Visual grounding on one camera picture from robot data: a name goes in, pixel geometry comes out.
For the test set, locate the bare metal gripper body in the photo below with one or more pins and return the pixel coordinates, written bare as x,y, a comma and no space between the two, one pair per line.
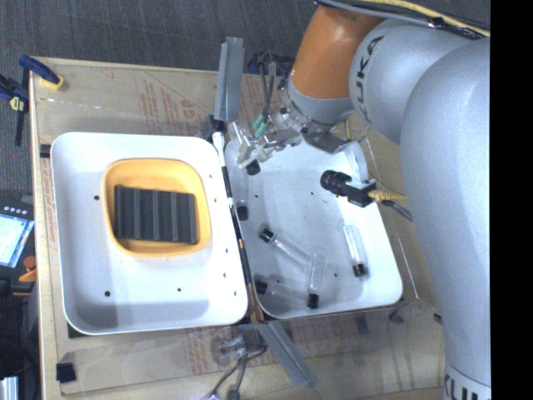
289,125

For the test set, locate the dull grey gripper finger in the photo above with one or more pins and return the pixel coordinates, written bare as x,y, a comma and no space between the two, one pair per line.
263,142
246,159

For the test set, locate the brown cardboard board, red print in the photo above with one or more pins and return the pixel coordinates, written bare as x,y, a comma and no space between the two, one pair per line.
125,94

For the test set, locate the black cylinder on white bracket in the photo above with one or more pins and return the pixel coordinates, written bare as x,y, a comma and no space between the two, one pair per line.
338,183

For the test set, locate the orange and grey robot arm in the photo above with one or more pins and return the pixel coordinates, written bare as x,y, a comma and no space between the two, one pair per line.
437,140

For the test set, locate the white plastic tray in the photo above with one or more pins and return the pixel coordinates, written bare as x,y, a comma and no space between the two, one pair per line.
300,206
137,290

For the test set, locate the black ribbed rack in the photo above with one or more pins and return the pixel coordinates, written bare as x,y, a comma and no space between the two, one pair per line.
154,214

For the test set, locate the clear plastic bottle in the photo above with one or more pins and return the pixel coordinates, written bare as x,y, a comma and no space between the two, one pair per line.
313,301
359,269
266,235
253,167
261,286
242,213

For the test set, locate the orange rounded square bowl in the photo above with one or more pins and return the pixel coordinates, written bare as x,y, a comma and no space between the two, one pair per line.
156,171

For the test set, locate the thin black and white rod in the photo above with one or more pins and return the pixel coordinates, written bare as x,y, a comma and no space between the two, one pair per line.
234,219

